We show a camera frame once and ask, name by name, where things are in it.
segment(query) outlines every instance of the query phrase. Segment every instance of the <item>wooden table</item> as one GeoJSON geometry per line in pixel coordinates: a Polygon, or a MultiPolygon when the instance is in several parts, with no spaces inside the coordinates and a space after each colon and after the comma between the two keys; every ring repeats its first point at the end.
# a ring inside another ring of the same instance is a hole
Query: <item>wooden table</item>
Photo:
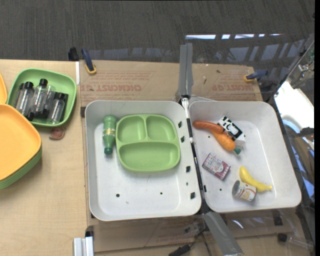
{"type": "MultiPolygon", "coordinates": [[[[56,71],[77,80],[77,63],[71,61],[0,60],[0,73],[7,91],[18,73],[27,68],[56,71]]],[[[87,224],[83,124],[80,86],[61,140],[49,138],[50,129],[37,127],[42,139],[42,158],[25,176],[0,190],[0,255],[71,256],[73,239],[84,237],[87,224]]],[[[295,209],[284,209],[296,232],[303,234],[295,209]]],[[[309,255],[277,243],[275,235],[237,238],[247,256],[309,255]]],[[[214,240],[208,241],[212,255],[222,255],[214,240]]],[[[178,245],[109,251],[96,255],[168,255],[178,245]]],[[[197,242],[190,256],[209,255],[197,242]]]]}

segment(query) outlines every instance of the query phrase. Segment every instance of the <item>can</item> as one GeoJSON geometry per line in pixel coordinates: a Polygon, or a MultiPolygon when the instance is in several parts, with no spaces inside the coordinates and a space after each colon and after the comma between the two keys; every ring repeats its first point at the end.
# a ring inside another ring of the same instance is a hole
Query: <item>can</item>
{"type": "Polygon", "coordinates": [[[232,195],[247,201],[255,199],[257,188],[240,180],[237,180],[232,188],[232,195]]]}

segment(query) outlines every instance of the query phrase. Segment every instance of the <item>yellow banana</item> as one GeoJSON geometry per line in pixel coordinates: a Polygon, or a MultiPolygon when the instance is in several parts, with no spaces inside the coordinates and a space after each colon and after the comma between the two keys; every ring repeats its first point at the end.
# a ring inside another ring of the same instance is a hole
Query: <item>yellow banana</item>
{"type": "Polygon", "coordinates": [[[263,192],[265,190],[272,190],[272,185],[265,185],[250,175],[248,170],[244,166],[240,166],[240,178],[244,183],[256,187],[257,192],[263,192]]]}

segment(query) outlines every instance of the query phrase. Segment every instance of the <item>green bottle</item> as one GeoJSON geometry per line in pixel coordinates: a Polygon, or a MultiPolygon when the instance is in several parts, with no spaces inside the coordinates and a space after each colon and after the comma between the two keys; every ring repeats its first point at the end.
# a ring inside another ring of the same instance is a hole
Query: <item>green bottle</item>
{"type": "Polygon", "coordinates": [[[116,141],[116,118],[112,115],[107,115],[103,118],[103,133],[104,153],[111,155],[114,143],[116,141]]]}

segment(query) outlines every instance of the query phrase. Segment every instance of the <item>carrot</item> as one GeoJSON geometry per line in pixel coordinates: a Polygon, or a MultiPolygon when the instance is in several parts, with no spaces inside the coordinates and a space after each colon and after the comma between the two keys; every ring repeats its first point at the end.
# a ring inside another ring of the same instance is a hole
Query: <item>carrot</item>
{"type": "Polygon", "coordinates": [[[218,133],[213,129],[210,129],[210,131],[225,150],[227,151],[234,150],[237,154],[241,152],[241,149],[237,148],[235,142],[231,138],[229,138],[227,135],[225,135],[224,133],[218,133]]]}
{"type": "Polygon", "coordinates": [[[214,122],[208,122],[208,121],[194,121],[193,122],[193,126],[195,128],[202,128],[202,129],[210,129],[210,130],[214,130],[216,133],[222,134],[224,132],[224,128],[219,125],[216,124],[214,122]]]}

